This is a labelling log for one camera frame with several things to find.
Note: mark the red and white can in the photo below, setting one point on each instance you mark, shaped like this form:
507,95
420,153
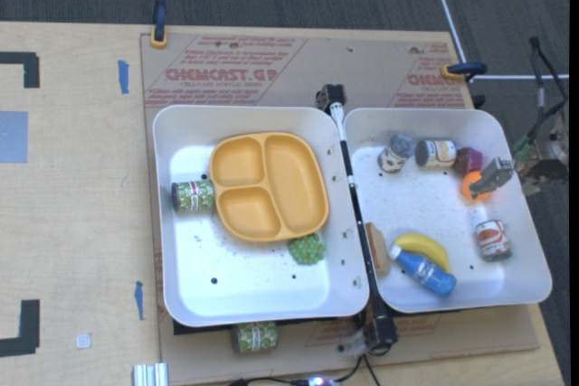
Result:
493,240

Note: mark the orange ball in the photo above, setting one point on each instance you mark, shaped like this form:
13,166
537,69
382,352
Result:
468,186

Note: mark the purple cupcake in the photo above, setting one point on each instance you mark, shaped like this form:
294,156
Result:
468,160

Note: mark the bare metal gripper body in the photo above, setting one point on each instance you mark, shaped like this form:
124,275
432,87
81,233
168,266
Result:
545,167

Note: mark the blue bottle white cap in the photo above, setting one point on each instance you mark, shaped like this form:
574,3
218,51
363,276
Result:
427,273

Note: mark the yellow divided plate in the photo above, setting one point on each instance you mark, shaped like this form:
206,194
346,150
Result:
289,176

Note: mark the yellow banana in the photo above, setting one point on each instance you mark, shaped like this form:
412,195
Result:
425,244

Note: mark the green can with red band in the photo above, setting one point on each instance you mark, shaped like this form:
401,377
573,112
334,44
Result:
254,336
192,196

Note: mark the brown cardboard board red print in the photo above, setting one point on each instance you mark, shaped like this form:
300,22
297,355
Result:
362,68

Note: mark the orange print can grey lid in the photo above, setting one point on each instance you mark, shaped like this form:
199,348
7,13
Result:
392,157

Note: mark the thin black and white rod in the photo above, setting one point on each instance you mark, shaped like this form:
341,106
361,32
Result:
352,176

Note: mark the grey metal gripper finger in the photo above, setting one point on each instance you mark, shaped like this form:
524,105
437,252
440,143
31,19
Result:
493,174

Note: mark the green grapes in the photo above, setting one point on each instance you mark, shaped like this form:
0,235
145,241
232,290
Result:
306,249

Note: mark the yellow and red label can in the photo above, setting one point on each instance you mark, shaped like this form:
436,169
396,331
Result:
438,153

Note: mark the white plastic tray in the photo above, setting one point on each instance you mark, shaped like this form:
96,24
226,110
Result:
253,285
429,203

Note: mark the brown bread slice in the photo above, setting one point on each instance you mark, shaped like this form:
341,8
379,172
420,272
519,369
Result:
377,248

